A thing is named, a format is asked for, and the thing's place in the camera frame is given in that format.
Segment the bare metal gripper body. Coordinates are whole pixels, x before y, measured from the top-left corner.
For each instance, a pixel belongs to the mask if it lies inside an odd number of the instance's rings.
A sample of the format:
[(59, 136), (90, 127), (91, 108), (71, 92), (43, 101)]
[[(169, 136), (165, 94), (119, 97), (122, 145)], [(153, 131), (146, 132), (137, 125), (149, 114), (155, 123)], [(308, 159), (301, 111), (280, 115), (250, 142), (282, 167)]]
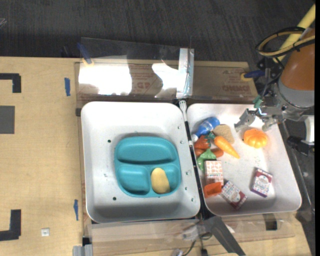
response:
[(308, 107), (296, 106), (282, 97), (256, 97), (256, 115), (265, 124), (281, 123), (284, 120), (301, 121), (308, 111)]

